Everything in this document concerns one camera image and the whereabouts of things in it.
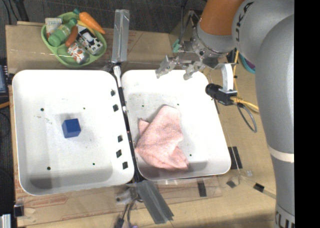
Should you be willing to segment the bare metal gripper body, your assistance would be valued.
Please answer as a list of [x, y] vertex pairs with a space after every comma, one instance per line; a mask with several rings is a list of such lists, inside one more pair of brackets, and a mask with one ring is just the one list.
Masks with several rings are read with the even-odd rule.
[[181, 64], [192, 64], [197, 66], [207, 66], [214, 69], [222, 58], [224, 53], [218, 53], [199, 41], [193, 39], [191, 41], [176, 41], [175, 53]]

